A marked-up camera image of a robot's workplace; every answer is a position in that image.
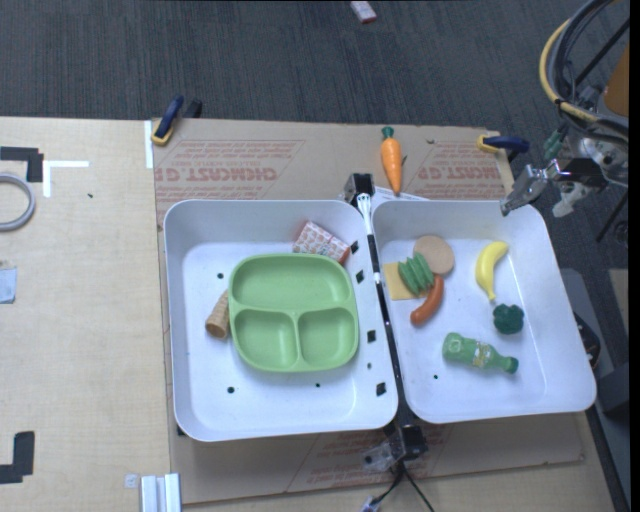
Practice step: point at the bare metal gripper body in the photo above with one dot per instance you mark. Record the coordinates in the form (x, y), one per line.
(602, 160)

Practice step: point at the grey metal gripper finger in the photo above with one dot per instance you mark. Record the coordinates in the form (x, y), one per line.
(527, 189)
(556, 171)

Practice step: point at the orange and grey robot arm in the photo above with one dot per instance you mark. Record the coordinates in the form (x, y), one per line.
(619, 85)

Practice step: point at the yellow banana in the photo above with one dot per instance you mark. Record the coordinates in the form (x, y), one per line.
(485, 270)

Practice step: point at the tan round biscuit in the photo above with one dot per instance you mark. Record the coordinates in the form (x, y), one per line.
(439, 252)

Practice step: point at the green broccoli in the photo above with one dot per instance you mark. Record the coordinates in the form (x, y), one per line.
(507, 320)

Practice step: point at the white plastic tray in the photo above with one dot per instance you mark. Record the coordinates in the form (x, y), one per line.
(280, 400)
(550, 325)

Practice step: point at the orange carrot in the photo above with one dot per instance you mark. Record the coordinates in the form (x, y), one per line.
(391, 160)

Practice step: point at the green pea pods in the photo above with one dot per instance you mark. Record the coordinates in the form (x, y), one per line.
(415, 275)

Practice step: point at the orange sausage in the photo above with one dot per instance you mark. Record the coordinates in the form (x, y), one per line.
(430, 307)

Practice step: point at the yellow cheese slice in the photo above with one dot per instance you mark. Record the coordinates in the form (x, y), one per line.
(392, 286)

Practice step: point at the green bottle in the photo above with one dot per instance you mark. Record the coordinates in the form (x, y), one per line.
(465, 350)

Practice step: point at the thin black and white rod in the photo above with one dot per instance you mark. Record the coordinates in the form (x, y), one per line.
(387, 325)

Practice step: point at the orange and white carton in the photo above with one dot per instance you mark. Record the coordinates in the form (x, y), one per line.
(315, 237)

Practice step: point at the red and white packet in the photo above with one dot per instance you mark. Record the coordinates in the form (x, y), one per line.
(364, 11)

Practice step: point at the green divided plate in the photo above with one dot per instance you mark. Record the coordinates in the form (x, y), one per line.
(290, 285)

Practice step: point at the brown cardboard board, red print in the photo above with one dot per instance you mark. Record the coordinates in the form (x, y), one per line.
(225, 170)

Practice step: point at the tan waffle cone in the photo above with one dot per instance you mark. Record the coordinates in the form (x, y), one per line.
(218, 320)

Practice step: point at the black cylinder on white bracket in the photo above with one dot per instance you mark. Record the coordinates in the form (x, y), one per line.
(567, 199)

